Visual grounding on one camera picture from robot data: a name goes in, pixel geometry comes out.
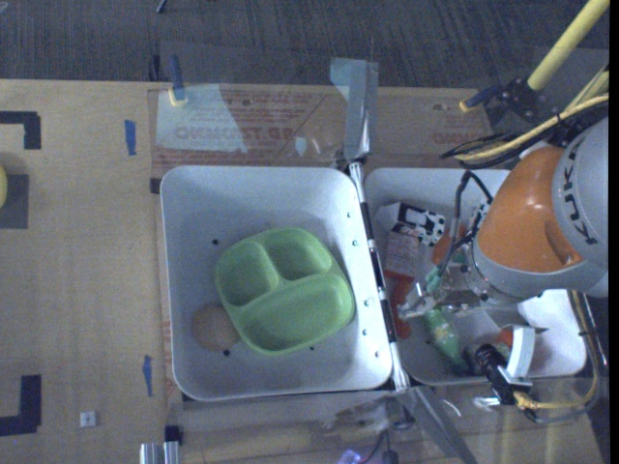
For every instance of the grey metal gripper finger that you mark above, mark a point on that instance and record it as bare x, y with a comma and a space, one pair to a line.
411, 310
423, 295

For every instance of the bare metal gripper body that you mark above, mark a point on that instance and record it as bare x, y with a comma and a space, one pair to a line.
462, 290

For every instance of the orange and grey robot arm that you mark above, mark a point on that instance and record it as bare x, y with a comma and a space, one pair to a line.
522, 220

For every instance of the green plastic bottle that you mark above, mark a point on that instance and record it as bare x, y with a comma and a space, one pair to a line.
442, 336

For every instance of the pink and white packet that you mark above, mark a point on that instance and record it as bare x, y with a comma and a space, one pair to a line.
401, 254

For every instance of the black and white carton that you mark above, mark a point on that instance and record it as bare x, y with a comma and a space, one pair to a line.
418, 220

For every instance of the white plastic tray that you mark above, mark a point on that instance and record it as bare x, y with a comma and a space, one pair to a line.
421, 186
203, 211

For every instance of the green divided plate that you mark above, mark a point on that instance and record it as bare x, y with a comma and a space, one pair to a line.
290, 307

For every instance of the brown cardboard board red print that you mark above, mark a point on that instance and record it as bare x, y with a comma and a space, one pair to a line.
401, 124

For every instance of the tan round bread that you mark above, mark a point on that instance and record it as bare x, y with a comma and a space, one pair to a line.
210, 329

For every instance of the yellow round object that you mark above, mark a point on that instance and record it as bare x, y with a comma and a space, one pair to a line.
2, 186

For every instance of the black cylinder on white bracket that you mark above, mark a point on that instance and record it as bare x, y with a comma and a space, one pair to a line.
520, 351

